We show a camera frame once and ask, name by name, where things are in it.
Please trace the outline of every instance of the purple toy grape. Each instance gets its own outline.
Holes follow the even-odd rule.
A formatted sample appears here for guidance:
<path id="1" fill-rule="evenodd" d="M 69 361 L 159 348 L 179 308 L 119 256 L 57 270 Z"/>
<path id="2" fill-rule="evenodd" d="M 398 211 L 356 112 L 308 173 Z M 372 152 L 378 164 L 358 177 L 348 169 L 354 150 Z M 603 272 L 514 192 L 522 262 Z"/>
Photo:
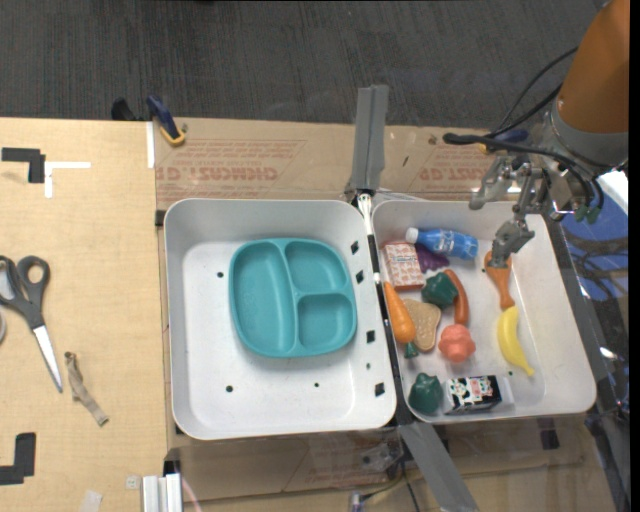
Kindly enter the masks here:
<path id="1" fill-rule="evenodd" d="M 449 259 L 444 254 L 435 254 L 420 244 L 416 244 L 415 247 L 420 270 L 423 274 L 427 270 L 438 270 L 449 265 Z"/>

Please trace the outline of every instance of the toy carrot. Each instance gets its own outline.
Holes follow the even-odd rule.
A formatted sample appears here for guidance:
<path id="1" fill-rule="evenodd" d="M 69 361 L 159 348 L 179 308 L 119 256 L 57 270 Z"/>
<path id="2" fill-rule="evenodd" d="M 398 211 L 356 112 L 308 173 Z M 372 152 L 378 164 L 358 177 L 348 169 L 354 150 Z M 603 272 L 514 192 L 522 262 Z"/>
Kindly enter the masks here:
<path id="1" fill-rule="evenodd" d="M 398 343 L 406 345 L 405 357 L 415 357 L 418 354 L 418 349 L 412 342 L 416 337 L 416 326 L 411 320 L 407 306 L 404 305 L 404 302 L 402 302 L 402 299 L 388 281 L 384 282 L 384 296 L 389 309 L 393 337 Z"/>
<path id="2" fill-rule="evenodd" d="M 449 279 L 451 279 L 451 282 L 458 290 L 458 295 L 453 299 L 453 307 L 455 308 L 453 321 L 466 326 L 469 324 L 469 299 L 467 298 L 467 292 L 464 286 L 462 286 L 458 275 L 453 270 L 446 268 L 443 272 L 449 276 Z"/>

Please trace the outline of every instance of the toy food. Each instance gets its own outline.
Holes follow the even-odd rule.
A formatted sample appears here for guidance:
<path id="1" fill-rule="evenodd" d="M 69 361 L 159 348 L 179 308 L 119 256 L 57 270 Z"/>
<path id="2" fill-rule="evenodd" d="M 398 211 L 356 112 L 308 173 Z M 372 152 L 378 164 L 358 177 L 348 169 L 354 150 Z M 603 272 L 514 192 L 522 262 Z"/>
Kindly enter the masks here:
<path id="1" fill-rule="evenodd" d="M 457 297 L 453 299 L 453 320 L 457 324 L 469 325 L 469 299 L 467 298 L 467 292 L 453 270 L 447 268 L 444 269 L 443 272 L 449 276 L 449 279 L 451 279 L 451 282 L 455 285 L 456 290 L 458 290 Z"/>
<path id="2" fill-rule="evenodd" d="M 411 386 L 409 405 L 416 411 L 431 414 L 438 409 L 443 396 L 442 386 L 437 376 L 419 373 Z"/>
<path id="3" fill-rule="evenodd" d="M 531 377 L 534 370 L 529 366 L 518 340 L 518 317 L 519 312 L 516 306 L 511 306 L 502 312 L 498 319 L 498 344 L 504 358 L 522 368 Z"/>
<path id="4" fill-rule="evenodd" d="M 405 234 L 407 242 L 424 245 L 431 252 L 472 260 L 478 254 L 478 240 L 465 233 L 449 229 L 429 229 L 423 231 L 409 228 Z"/>
<path id="5" fill-rule="evenodd" d="M 421 352 L 428 352 L 436 346 L 436 335 L 442 311 L 435 304 L 404 299 L 404 305 L 416 326 L 414 344 Z"/>
<path id="6" fill-rule="evenodd" d="M 411 315 L 407 307 L 389 281 L 384 282 L 384 296 L 389 309 L 389 320 L 391 321 L 393 337 L 398 343 L 407 345 L 405 348 L 405 357 L 415 357 L 418 355 L 418 351 L 415 346 L 413 346 L 412 341 L 416 337 L 416 326 L 413 320 L 411 320 Z"/>
<path id="7" fill-rule="evenodd" d="M 427 279 L 420 294 L 424 302 L 435 304 L 440 309 L 444 309 L 453 304 L 453 299 L 458 295 L 458 290 L 456 290 L 455 285 L 447 274 L 438 272 L 435 276 Z"/>
<path id="8" fill-rule="evenodd" d="M 500 309 L 503 311 L 511 306 L 515 305 L 514 300 L 509 294 L 509 276 L 511 275 L 511 256 L 507 258 L 506 268 L 492 267 L 489 265 L 491 260 L 491 251 L 489 251 L 484 257 L 484 269 L 487 275 L 498 287 L 500 293 Z"/>
<path id="9" fill-rule="evenodd" d="M 415 246 L 406 242 L 391 242 L 382 248 L 382 252 L 395 290 L 419 290 L 424 286 Z"/>
<path id="10" fill-rule="evenodd" d="M 455 377 L 444 385 L 443 409 L 447 415 L 486 411 L 497 405 L 513 404 L 511 385 L 495 375 Z"/>
<path id="11" fill-rule="evenodd" d="M 427 270 L 438 270 L 439 268 L 449 265 L 449 258 L 444 254 L 436 254 L 431 252 L 424 245 L 416 244 L 416 254 L 418 255 L 418 263 L 420 270 L 424 274 Z"/>
<path id="12" fill-rule="evenodd" d="M 453 324 L 442 330 L 438 348 L 451 362 L 462 363 L 476 351 L 476 344 L 464 325 Z"/>

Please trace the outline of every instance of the cable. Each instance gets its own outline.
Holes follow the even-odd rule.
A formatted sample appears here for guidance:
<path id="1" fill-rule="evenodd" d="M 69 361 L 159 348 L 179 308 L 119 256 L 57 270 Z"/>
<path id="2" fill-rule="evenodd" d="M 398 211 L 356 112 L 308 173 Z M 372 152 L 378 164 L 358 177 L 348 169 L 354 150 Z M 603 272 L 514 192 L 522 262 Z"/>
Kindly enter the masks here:
<path id="1" fill-rule="evenodd" d="M 400 483 L 400 480 L 402 480 L 402 475 L 400 475 L 397 478 L 393 479 L 388 485 L 385 485 L 381 489 L 377 489 L 377 490 L 372 491 L 372 492 L 370 492 L 368 494 L 363 494 L 360 497 L 360 503 L 365 502 L 369 498 L 372 498 L 373 496 L 376 496 L 377 494 L 380 494 L 381 492 L 385 492 L 385 491 L 388 491 L 389 489 L 393 489 L 393 487 L 395 487 L 396 485 L 398 485 L 398 483 Z"/>
<path id="2" fill-rule="evenodd" d="M 404 461 L 402 461 L 400 463 L 400 465 L 402 466 L 402 476 L 404 477 L 405 481 L 407 482 L 407 489 L 409 490 L 409 494 L 411 494 L 411 500 L 413 501 L 413 506 L 416 509 L 416 512 L 420 512 L 420 507 L 418 506 L 418 500 L 416 499 L 416 495 L 413 492 L 413 487 L 411 487 L 411 483 L 409 482 L 409 479 L 407 478 L 407 471 L 404 467 Z"/>
<path id="3" fill-rule="evenodd" d="M 566 51 L 565 53 L 563 53 L 562 55 L 560 55 L 559 57 L 556 57 L 555 59 L 553 59 L 551 62 L 549 62 L 545 67 L 543 67 L 540 71 L 538 71 L 536 73 L 536 75 L 529 81 L 529 83 L 525 86 L 525 88 L 522 90 L 522 92 L 519 94 L 519 96 L 516 98 L 516 101 L 514 102 L 514 104 L 511 106 L 511 108 L 509 108 L 509 110 L 507 111 L 507 113 L 504 115 L 504 117 L 502 118 L 502 121 L 500 121 L 500 124 L 498 125 L 498 127 L 491 133 L 494 133 L 494 135 L 496 134 L 495 132 L 497 132 L 498 130 L 502 130 L 504 124 L 507 122 L 507 119 L 509 119 L 509 116 L 513 113 L 513 111 L 515 110 L 515 108 L 518 106 L 518 104 L 520 103 L 520 101 L 522 100 L 522 98 L 524 98 L 525 94 L 527 94 L 527 92 L 529 92 L 529 89 L 531 89 L 531 87 L 533 87 L 533 84 L 535 84 L 542 75 L 544 75 L 547 71 L 549 71 L 549 69 L 551 69 L 553 66 L 555 66 L 556 64 L 558 64 L 560 61 L 566 59 L 569 55 L 571 55 L 572 53 L 575 53 L 576 51 L 578 51 L 578 47 L 575 46 L 573 48 L 571 48 L 570 50 Z M 525 117 L 522 121 L 524 121 L 525 119 L 528 119 L 529 117 L 531 117 L 533 114 L 535 114 L 540 108 L 542 108 L 542 106 L 536 106 L 533 109 L 533 112 L 530 112 L 530 114 Z"/>
<path id="4" fill-rule="evenodd" d="M 445 133 L 442 136 L 442 140 L 447 144 L 453 144 L 457 146 L 465 146 L 468 144 L 477 143 L 484 144 L 485 146 L 487 146 L 487 148 L 506 149 L 507 151 L 515 151 L 516 153 L 534 153 L 538 155 L 550 156 L 558 160 L 558 162 L 564 164 L 566 170 L 569 171 L 573 175 L 573 177 L 578 180 L 578 182 L 580 182 L 580 186 L 582 186 L 582 190 L 584 191 L 585 197 L 587 198 L 586 203 L 590 204 L 591 200 L 593 199 L 592 188 L 585 181 L 582 175 L 573 168 L 578 164 L 576 164 L 576 162 L 574 162 L 570 158 L 561 155 L 560 153 L 555 153 L 554 151 L 548 151 L 546 149 L 535 148 L 533 146 L 522 146 L 521 144 L 514 144 L 512 142 L 494 140 L 481 135 L 456 135 L 455 133 L 449 132 Z"/>
<path id="5" fill-rule="evenodd" d="M 598 193 L 598 208 L 600 210 L 602 210 L 602 207 L 604 206 L 604 191 L 602 190 L 602 186 L 600 185 L 600 182 L 598 181 L 598 178 L 595 177 L 591 180 L 591 184 L 593 185 L 593 188 L 596 189 L 596 192 Z"/>
<path id="6" fill-rule="evenodd" d="M 611 276 L 610 271 L 603 270 L 596 263 L 589 260 L 590 256 L 588 254 L 574 254 L 569 253 L 574 260 L 574 268 L 576 270 L 576 274 L 579 277 L 583 277 L 584 279 L 588 279 L 593 284 L 595 284 L 609 300 L 615 300 L 617 297 L 611 292 L 611 289 L 606 285 L 606 283 L 610 283 L 615 290 L 617 290 L 622 295 L 628 294 L 629 291 L 624 288 L 624 286 L 620 285 L 614 278 Z"/>
<path id="7" fill-rule="evenodd" d="M 629 250 L 629 237 L 621 236 L 610 240 L 587 240 L 572 233 L 568 229 L 563 230 L 564 236 L 571 245 L 585 252 L 593 252 L 596 255 L 625 253 Z"/>
<path id="8" fill-rule="evenodd" d="M 533 108 L 531 108 L 531 110 L 529 110 L 528 112 L 525 112 L 523 115 L 521 115 L 515 121 L 513 121 L 511 124 L 508 124 L 507 126 L 505 126 L 503 128 L 496 128 L 492 132 L 489 132 L 488 134 L 485 135 L 485 137 L 491 137 L 491 138 L 496 137 L 497 135 L 500 135 L 501 133 L 508 132 L 509 130 L 511 130 L 512 128 L 515 128 L 519 124 L 524 123 L 527 119 L 529 119 L 532 115 L 534 115 L 542 107 L 544 107 L 547 103 L 549 103 L 553 98 L 555 98 L 556 94 L 558 94 L 560 92 L 561 88 L 562 88 L 562 82 L 553 91 L 551 91 L 547 96 L 545 96 L 541 101 L 536 103 L 536 105 Z"/>

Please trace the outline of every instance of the plastic bottle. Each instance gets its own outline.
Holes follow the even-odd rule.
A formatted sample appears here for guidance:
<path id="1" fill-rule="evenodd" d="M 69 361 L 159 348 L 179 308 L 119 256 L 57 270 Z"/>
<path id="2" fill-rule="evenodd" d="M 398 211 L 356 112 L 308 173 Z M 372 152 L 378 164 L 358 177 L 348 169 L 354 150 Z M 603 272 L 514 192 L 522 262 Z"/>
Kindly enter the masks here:
<path id="1" fill-rule="evenodd" d="M 436 254 L 455 256 L 463 260 L 472 260 L 478 254 L 478 240 L 457 231 L 446 229 L 421 231 L 417 228 L 409 228 L 405 239 L 411 244 L 421 244 Z"/>

